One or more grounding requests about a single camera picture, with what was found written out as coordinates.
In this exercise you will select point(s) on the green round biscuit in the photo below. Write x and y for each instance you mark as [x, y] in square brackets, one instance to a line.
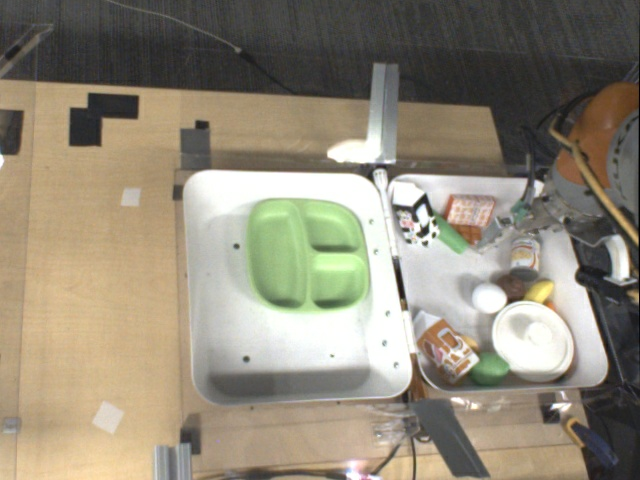
[489, 369]

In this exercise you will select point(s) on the brown doughnut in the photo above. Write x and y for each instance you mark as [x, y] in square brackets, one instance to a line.
[512, 286]

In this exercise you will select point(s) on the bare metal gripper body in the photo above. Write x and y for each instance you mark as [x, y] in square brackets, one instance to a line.
[542, 214]

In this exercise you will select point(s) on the white bowl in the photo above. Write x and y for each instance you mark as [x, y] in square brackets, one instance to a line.
[532, 340]

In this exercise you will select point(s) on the orange and white packet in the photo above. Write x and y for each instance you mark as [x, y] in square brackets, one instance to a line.
[470, 210]

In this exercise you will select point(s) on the white and orange can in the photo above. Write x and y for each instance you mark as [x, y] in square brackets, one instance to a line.
[525, 255]

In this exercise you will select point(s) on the black cylinder on white bracket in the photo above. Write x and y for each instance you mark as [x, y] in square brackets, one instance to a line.
[616, 263]

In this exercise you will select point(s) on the small yellow toy food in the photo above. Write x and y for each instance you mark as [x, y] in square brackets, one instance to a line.
[471, 343]

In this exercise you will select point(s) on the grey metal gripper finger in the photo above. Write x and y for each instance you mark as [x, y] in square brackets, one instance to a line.
[504, 226]
[487, 242]

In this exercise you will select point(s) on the white plastic tray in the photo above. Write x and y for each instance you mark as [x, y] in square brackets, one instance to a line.
[280, 353]
[450, 278]

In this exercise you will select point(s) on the black and white cow-print carton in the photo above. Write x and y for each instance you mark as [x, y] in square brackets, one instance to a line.
[413, 218]

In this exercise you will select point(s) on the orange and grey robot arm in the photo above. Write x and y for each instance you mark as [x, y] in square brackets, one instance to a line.
[600, 123]

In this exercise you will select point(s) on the white egg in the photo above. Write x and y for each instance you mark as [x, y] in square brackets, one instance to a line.
[489, 298]

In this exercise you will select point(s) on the green bottle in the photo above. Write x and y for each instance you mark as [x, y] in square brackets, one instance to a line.
[452, 238]

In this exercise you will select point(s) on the orange and white carton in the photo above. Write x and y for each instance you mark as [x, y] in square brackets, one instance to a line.
[446, 350]

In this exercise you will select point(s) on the yellow lemon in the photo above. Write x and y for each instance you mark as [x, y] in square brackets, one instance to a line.
[539, 291]

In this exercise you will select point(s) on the green divided plate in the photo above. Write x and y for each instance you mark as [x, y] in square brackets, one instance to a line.
[280, 253]

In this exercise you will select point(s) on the orange carrot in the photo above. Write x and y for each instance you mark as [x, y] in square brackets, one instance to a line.
[550, 306]

